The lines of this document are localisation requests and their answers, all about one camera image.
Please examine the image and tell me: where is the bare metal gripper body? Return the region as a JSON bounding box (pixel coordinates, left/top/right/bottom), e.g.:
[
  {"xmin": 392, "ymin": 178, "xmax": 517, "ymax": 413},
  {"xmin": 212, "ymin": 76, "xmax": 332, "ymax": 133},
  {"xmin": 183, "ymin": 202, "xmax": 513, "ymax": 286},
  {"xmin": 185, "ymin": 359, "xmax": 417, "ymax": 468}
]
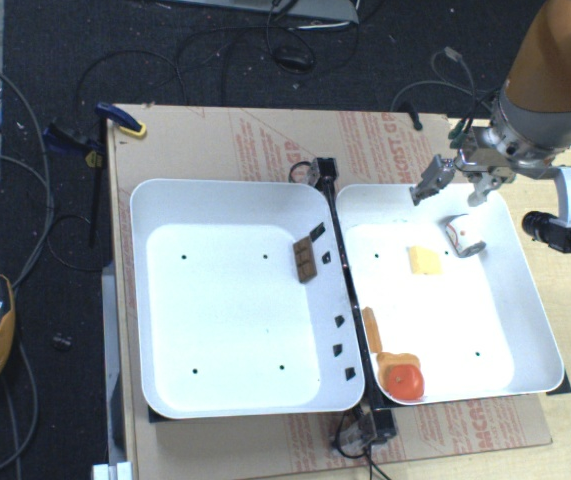
[{"xmin": 452, "ymin": 125, "xmax": 567, "ymax": 184}]

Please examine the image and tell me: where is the white can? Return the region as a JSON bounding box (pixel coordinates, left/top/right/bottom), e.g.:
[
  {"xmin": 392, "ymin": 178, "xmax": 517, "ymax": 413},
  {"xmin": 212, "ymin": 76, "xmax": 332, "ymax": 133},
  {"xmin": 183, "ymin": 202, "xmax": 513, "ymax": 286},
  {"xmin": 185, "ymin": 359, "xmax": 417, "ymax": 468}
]
[{"xmin": 445, "ymin": 213, "xmax": 488, "ymax": 260}]

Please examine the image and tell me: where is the yellow cheese wedge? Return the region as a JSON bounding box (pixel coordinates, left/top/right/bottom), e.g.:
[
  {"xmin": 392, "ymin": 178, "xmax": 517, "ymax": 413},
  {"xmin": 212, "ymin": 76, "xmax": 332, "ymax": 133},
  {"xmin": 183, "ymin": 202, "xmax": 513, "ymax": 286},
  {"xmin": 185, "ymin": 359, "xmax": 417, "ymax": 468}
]
[{"xmin": 407, "ymin": 245, "xmax": 444, "ymax": 277}]

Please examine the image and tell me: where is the thin black rod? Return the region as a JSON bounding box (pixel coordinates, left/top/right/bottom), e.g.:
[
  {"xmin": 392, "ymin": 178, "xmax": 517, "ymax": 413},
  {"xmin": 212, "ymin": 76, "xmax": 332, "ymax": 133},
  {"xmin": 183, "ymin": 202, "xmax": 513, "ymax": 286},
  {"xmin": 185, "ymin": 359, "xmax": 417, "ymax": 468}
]
[{"xmin": 322, "ymin": 176, "xmax": 384, "ymax": 411}]

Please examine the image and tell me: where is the white plastic tray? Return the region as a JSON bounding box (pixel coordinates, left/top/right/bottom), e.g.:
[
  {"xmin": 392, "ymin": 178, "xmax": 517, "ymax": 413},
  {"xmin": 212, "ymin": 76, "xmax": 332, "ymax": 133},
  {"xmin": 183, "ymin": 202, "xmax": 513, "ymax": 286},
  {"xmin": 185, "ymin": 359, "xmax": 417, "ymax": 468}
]
[
  {"xmin": 129, "ymin": 177, "xmax": 367, "ymax": 421},
  {"xmin": 335, "ymin": 182, "xmax": 566, "ymax": 407}
]

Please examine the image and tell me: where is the brown chocolate bar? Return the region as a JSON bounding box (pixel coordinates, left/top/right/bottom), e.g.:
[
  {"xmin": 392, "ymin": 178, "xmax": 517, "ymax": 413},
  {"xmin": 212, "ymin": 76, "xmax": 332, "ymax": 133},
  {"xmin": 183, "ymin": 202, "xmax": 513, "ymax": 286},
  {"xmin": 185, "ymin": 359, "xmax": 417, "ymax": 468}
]
[{"xmin": 291, "ymin": 235, "xmax": 319, "ymax": 285}]

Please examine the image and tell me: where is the red tomato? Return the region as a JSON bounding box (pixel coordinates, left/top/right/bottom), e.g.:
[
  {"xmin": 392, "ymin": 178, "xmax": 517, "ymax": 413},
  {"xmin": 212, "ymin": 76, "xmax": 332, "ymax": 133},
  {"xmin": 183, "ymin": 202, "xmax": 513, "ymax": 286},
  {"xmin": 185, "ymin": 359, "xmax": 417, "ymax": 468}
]
[{"xmin": 381, "ymin": 363, "xmax": 426, "ymax": 402}]

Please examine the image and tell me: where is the brown cardboard board red print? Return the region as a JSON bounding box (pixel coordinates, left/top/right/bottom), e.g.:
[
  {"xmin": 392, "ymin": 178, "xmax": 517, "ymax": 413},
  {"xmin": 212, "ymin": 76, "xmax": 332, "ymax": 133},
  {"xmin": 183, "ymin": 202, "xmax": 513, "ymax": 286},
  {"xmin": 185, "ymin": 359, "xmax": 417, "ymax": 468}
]
[{"xmin": 113, "ymin": 103, "xmax": 554, "ymax": 475}]

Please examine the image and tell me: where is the black cylinder on white bracket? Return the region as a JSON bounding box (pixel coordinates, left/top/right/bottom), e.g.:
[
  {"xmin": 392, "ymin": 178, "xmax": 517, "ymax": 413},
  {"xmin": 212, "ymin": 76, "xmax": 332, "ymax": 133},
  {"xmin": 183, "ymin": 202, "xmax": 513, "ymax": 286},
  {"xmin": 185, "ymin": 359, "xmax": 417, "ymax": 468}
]
[{"xmin": 521, "ymin": 165, "xmax": 571, "ymax": 255}]

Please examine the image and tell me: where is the black block with thin wires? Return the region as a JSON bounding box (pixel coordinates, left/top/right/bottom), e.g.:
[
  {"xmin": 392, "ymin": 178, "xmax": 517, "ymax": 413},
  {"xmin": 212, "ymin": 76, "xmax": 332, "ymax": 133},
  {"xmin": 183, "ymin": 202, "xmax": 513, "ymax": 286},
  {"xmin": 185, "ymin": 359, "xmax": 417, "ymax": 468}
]
[
  {"xmin": 334, "ymin": 406, "xmax": 399, "ymax": 458},
  {"xmin": 308, "ymin": 156, "xmax": 338, "ymax": 190}
]

